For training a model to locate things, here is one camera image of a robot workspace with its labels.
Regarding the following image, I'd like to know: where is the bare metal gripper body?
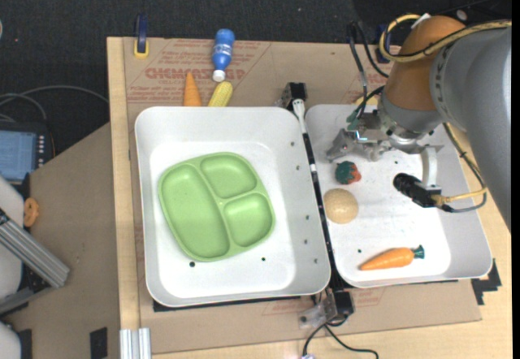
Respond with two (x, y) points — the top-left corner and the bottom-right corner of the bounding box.
(345, 110), (434, 157)

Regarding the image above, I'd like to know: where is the orange fruit with green top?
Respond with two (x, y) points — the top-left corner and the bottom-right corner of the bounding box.
(334, 160), (362, 186)

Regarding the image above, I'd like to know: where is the thin black and white rod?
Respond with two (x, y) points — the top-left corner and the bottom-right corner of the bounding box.
(292, 98), (336, 294)

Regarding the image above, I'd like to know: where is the beige round bread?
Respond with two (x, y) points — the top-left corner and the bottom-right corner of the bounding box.
(323, 188), (360, 225)

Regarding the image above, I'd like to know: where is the white plastic tray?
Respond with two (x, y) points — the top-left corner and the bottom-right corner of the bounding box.
(304, 103), (494, 290)
(133, 105), (332, 309)

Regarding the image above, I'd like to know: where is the orange carrot with green top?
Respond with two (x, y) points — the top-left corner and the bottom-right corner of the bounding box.
(358, 244), (426, 272)

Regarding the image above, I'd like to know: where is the brown cardboard board red print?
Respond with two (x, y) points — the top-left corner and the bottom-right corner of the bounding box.
(121, 37), (483, 355)

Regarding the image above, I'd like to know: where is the yellow corn cob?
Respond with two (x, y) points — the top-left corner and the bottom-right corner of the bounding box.
(207, 80), (235, 108)

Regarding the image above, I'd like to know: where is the blue bottle white cap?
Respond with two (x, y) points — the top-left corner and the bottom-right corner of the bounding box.
(210, 28), (236, 84)

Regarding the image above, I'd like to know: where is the plain orange carrot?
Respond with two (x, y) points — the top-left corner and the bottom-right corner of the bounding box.
(182, 71), (203, 108)

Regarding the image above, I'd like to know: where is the green divided plate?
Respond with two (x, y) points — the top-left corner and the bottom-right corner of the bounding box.
(157, 151), (277, 263)

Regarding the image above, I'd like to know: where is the orange toy pretzel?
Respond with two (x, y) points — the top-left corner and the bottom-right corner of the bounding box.
(23, 197), (41, 228)

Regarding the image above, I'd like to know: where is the black cylinder on white bracket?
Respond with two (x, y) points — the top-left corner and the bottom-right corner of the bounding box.
(392, 145), (445, 209)

